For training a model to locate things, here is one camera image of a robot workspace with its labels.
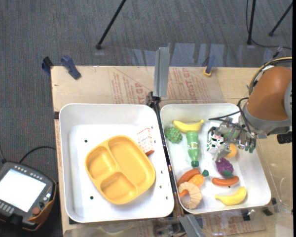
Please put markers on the green round toy fruit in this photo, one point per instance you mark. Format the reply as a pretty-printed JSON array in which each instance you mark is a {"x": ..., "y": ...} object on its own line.
[{"x": 230, "y": 133}]

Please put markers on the yellow banana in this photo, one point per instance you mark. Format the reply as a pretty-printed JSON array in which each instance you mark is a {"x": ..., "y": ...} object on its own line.
[
  {"x": 234, "y": 197},
  {"x": 187, "y": 127}
]

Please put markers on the green plastic bottle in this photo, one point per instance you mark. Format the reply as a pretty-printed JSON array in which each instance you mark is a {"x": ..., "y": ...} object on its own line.
[{"x": 193, "y": 144}]

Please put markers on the beige and orange shrimp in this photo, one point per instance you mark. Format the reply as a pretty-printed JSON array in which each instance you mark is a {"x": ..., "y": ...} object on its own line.
[{"x": 195, "y": 196}]

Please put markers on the white plastic tray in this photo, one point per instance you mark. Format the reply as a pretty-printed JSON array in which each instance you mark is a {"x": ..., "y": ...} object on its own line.
[
  {"x": 251, "y": 181},
  {"x": 79, "y": 115}
]

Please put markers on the purple grapes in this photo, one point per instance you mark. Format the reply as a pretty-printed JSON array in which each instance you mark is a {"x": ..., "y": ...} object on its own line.
[{"x": 224, "y": 167}]

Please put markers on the black cylinder on white bracket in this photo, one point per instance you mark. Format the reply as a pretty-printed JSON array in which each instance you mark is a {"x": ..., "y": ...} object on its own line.
[{"x": 284, "y": 137}]

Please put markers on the orange-red sausage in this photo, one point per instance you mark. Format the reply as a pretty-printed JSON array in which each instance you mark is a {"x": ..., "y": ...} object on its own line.
[
  {"x": 187, "y": 175},
  {"x": 225, "y": 181}
]

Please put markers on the brown cardboard board red print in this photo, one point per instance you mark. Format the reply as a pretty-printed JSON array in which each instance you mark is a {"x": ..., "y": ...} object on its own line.
[{"x": 88, "y": 88}]

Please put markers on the black tripod leg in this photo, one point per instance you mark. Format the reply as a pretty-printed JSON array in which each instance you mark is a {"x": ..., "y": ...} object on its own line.
[{"x": 113, "y": 18}]

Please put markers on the orange round fruit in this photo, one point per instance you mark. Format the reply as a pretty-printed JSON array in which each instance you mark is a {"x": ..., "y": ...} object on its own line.
[{"x": 233, "y": 151}]

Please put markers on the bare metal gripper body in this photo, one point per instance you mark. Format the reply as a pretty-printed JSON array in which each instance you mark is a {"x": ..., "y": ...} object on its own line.
[{"x": 241, "y": 136}]

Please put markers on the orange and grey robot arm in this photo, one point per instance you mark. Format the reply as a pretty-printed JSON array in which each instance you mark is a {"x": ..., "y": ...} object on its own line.
[{"x": 269, "y": 95}]

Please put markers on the black and white cow-print carton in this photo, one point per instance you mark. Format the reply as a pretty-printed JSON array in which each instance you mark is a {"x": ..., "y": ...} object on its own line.
[{"x": 215, "y": 143}]

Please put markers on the black tripod stand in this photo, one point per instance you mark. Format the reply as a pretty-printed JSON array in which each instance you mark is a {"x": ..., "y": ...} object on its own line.
[{"x": 252, "y": 16}]

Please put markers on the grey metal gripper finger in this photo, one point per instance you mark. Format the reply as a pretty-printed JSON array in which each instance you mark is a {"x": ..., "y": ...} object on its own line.
[
  {"x": 211, "y": 133},
  {"x": 221, "y": 152}
]

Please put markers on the green bumpy ball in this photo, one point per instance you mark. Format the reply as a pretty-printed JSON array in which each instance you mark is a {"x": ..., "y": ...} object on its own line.
[{"x": 173, "y": 134}]

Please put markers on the orange and white carton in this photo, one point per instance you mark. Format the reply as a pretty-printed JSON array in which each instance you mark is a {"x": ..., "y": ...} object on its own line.
[{"x": 145, "y": 141}]

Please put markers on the orange carrot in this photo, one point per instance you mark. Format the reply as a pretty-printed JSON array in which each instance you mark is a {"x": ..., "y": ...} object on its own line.
[{"x": 197, "y": 179}]

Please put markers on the yellow divided plate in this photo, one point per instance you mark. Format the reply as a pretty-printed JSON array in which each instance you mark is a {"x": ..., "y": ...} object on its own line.
[{"x": 128, "y": 162}]

